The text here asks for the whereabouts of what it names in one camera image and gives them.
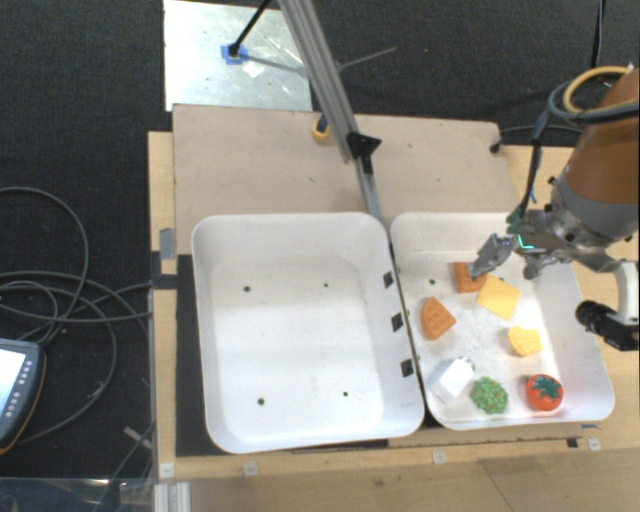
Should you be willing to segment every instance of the robotic arm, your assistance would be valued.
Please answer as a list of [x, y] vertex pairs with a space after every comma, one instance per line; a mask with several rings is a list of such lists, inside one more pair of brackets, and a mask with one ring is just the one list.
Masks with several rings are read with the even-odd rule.
[[[571, 97], [581, 84], [612, 73], [623, 76], [598, 108], [584, 111], [573, 105]], [[630, 240], [638, 230], [638, 76], [638, 69], [596, 68], [551, 94], [538, 120], [525, 199], [507, 217], [507, 235], [492, 234], [478, 259], [469, 265], [470, 275], [476, 278], [515, 252], [526, 261], [526, 279], [534, 279], [547, 265], [572, 261], [594, 272], [613, 272], [618, 311], [586, 301], [578, 307], [576, 317], [619, 350], [638, 350], [638, 264], [615, 260], [606, 249]], [[561, 110], [556, 96], [563, 90]], [[560, 178], [551, 182], [551, 202], [543, 210], [527, 210], [540, 157], [539, 136], [550, 113], [582, 122], [586, 128]]]

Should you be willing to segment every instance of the wooden table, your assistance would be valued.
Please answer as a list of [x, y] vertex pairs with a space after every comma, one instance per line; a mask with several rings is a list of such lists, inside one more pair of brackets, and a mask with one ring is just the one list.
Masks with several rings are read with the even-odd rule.
[[[220, 188], [220, 181], [215, 180], [222, 180], [225, 187], [233, 186], [229, 180], [234, 169], [222, 174], [204, 172], [203, 163], [212, 157], [227, 167], [239, 165], [240, 169], [255, 165], [258, 159], [264, 164], [261, 172], [267, 175], [285, 169], [275, 178], [278, 187], [282, 180], [304, 181], [304, 193], [309, 195], [295, 203], [293, 211], [360, 209], [355, 176], [348, 174], [349, 166], [344, 169], [346, 164], [337, 150], [304, 146], [306, 138], [311, 139], [308, 130], [313, 116], [219, 107], [178, 108], [174, 112], [174, 133], [149, 134], [152, 250], [160, 250], [161, 230], [177, 227], [177, 253], [188, 253], [190, 227], [210, 208], [202, 206], [207, 194], [198, 191]], [[453, 211], [462, 205], [464, 211], [508, 211], [516, 204], [514, 192], [521, 194], [524, 190], [530, 149], [506, 146], [499, 155], [490, 155], [486, 148], [497, 138], [493, 125], [373, 116], [359, 116], [358, 120], [365, 133], [379, 136], [384, 132], [380, 152], [385, 146], [389, 148], [374, 157], [386, 223], [403, 210]], [[220, 125], [229, 123], [237, 124], [236, 136], [244, 130], [236, 142], [228, 134], [216, 136]], [[278, 130], [286, 133], [279, 136]], [[222, 156], [222, 152], [246, 154], [248, 147], [257, 152], [245, 155], [253, 159], [250, 163], [234, 164], [234, 159]], [[548, 197], [546, 181], [560, 173], [569, 154], [566, 148], [545, 149], [536, 182], [539, 198]], [[318, 160], [325, 167], [344, 172], [332, 175], [333, 181], [327, 182], [322, 169], [312, 168]], [[288, 173], [291, 162], [297, 167]], [[417, 174], [417, 166], [428, 166], [430, 172]], [[460, 176], [469, 172], [469, 166], [480, 174], [466, 178], [462, 184], [467, 185], [465, 188], [459, 184]], [[301, 174], [300, 169], [308, 172]], [[403, 179], [398, 179], [399, 172]], [[264, 183], [239, 179], [243, 190], [249, 190], [249, 199], [255, 199], [257, 191], [264, 191]], [[473, 179], [478, 184], [470, 184]], [[320, 183], [323, 188], [318, 192], [314, 185], [320, 180], [324, 183]], [[458, 188], [450, 188], [456, 183]], [[447, 190], [444, 201], [438, 187]], [[347, 193], [334, 200], [341, 190]], [[246, 200], [245, 194], [245, 199], [234, 200], [232, 194], [226, 195], [231, 197], [223, 213], [236, 213], [236, 208], [254, 213], [273, 209], [259, 197]], [[637, 242], [618, 244], [610, 252], [618, 258], [637, 259]], [[162, 274], [176, 273], [175, 258], [160, 263]], [[577, 265], [574, 270], [583, 296], [616, 306], [612, 276], [595, 275]], [[626, 509], [626, 504], [640, 501], [635, 485], [640, 475], [637, 353], [621, 353], [601, 342], [616, 406], [609, 418], [593, 425], [551, 424], [471, 432], [438, 428], [393, 440], [388, 448], [377, 450], [176, 457], [176, 291], [154, 290], [153, 308], [160, 478], [213, 479], [192, 485], [194, 510], [212, 510], [207, 505], [209, 499], [215, 499], [221, 510], [533, 510], [534, 505], [539, 509], [545, 504], [552, 510], [559, 509], [560, 504], [566, 510], [606, 510], [612, 503], [619, 503], [617, 509]], [[577, 447], [569, 447], [568, 439], [577, 442]], [[591, 450], [588, 439], [596, 439], [602, 449]], [[442, 454], [446, 464], [435, 464]], [[259, 476], [244, 476], [245, 463], [252, 467], [257, 464]]]

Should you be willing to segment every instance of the yellow cable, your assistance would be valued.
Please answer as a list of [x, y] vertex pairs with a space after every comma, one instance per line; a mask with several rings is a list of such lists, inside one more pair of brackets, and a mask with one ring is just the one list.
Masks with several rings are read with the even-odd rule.
[[[579, 114], [580, 112], [584, 112], [584, 109], [578, 108], [573, 104], [573, 102], [571, 101], [571, 98], [573, 94], [576, 92], [576, 89], [580, 87], [582, 84], [584, 84], [585, 82], [587, 82], [587, 80], [591, 80], [592, 78], [595, 78], [596, 76], [601, 76], [601, 75], [624, 76], [631, 73], [631, 71], [632, 71], [631, 69], [625, 68], [623, 66], [601, 66], [599, 68], [592, 68], [592, 69], [589, 69], [588, 71], [585, 71], [573, 82], [571, 82], [569, 87], [565, 89], [564, 95], [562, 96], [562, 105], [564, 106], [564, 109], [567, 112], [571, 112], [572, 114]], [[632, 100], [630, 102], [625, 102], [625, 103], [621, 103], [619, 105], [614, 105], [614, 106], [619, 107], [626, 103], [635, 103], [635, 102], [637, 102], [637, 100]]]

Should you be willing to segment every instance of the green light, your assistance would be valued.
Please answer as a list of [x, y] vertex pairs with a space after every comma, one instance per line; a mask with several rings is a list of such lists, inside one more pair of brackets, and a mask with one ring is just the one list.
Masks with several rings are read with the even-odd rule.
[[535, 249], [534, 245], [524, 245], [524, 242], [522, 241], [522, 235], [518, 235], [518, 243], [523, 249]]

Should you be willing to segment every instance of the tray with toy food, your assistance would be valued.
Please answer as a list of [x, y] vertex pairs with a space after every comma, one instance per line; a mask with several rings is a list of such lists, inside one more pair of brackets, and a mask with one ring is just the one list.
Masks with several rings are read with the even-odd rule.
[[406, 213], [392, 224], [429, 409], [456, 430], [603, 419], [613, 388], [595, 337], [575, 320], [571, 265], [528, 281], [512, 255], [482, 279], [466, 273], [505, 217]]

